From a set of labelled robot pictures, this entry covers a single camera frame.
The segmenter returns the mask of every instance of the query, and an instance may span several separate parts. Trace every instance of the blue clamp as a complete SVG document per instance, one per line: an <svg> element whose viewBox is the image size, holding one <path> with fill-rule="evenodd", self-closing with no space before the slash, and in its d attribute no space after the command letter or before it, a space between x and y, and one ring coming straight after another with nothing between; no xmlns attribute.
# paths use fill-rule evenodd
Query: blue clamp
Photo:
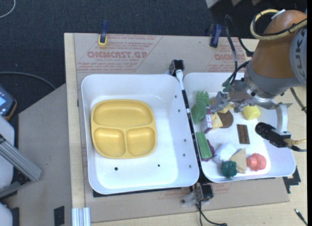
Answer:
<svg viewBox="0 0 312 226"><path fill-rule="evenodd" d="M222 25L221 24L216 24L214 26L212 38L210 39L210 46L216 48L218 46L218 41L219 41L219 36L222 32Z"/></svg>
<svg viewBox="0 0 312 226"><path fill-rule="evenodd" d="M108 21L104 20L103 25L102 25L102 33L98 36L97 43L100 47L105 47L107 44L107 36L106 36L107 24L108 24Z"/></svg>

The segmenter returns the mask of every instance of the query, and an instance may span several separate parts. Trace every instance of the white cable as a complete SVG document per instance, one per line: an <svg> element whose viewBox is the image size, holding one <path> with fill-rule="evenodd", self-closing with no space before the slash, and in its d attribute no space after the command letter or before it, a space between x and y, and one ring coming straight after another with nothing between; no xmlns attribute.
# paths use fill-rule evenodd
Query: white cable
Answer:
<svg viewBox="0 0 312 226"><path fill-rule="evenodd" d="M16 1L15 1L15 0L13 0L13 2L14 2L14 4L13 4L12 9L11 9L8 13L6 13L6 14L4 14L4 15L0 16L0 18L6 17L7 15L9 15L9 14L10 14L10 13L14 10L15 5L16 5Z"/></svg>

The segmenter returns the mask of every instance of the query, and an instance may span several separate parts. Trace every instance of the white tray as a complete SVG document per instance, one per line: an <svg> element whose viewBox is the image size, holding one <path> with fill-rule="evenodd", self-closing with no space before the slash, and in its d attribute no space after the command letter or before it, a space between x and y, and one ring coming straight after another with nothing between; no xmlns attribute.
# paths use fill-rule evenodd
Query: white tray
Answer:
<svg viewBox="0 0 312 226"><path fill-rule="evenodd" d="M193 185L199 168L183 96L170 75L89 75L81 84L86 130L88 176L93 190L115 194ZM147 103L155 116L157 146L148 156L110 159L91 138L91 111L102 100L134 99Z"/></svg>
<svg viewBox="0 0 312 226"><path fill-rule="evenodd" d="M210 98L215 97L218 91L222 90L222 83L231 75L231 73L190 73L184 78L185 92L188 97L190 108L195 104L195 94L197 91L207 91ZM295 160L292 150L288 148L277 148L268 140L259 136L254 128L258 122L264 122L277 126L276 110L266 110L259 107L261 115L257 119L246 120L242 113L230 112L234 116L233 124L227 128L218 128L209 131L206 138L216 150L221 144L231 142L235 148L246 148L246 155L249 156L256 152L266 157L266 168L259 171L252 171L247 168L246 173L238 173L232 178L226 178L221 174L221 166L213 160L201 161L201 166L205 176L216 183L238 181L246 179L272 178L280 176L289 176L295 171ZM250 144L240 144L238 141L237 124L247 125ZM194 125L194 131L199 132L199 126Z"/></svg>

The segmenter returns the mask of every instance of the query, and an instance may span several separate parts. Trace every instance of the gray surface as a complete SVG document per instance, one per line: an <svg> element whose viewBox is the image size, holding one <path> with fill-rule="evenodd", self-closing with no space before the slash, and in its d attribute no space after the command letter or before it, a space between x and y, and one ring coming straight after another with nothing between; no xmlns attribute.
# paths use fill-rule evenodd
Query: gray surface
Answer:
<svg viewBox="0 0 312 226"><path fill-rule="evenodd" d="M43 171L40 180L5 200L19 207L21 226L54 225L54 209L65 207L71 224L71 183L66 85L19 114L19 150Z"/></svg>

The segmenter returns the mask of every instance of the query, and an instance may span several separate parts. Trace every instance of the toy bread slice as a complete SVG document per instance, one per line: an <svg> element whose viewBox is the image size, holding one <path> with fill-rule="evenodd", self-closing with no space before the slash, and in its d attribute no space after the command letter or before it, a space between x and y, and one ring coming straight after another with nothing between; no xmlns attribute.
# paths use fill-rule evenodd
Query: toy bread slice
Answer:
<svg viewBox="0 0 312 226"><path fill-rule="evenodd" d="M231 161L236 162L236 169L239 173L245 173L247 169L246 161L246 149L242 148L237 153L235 153L231 158Z"/></svg>

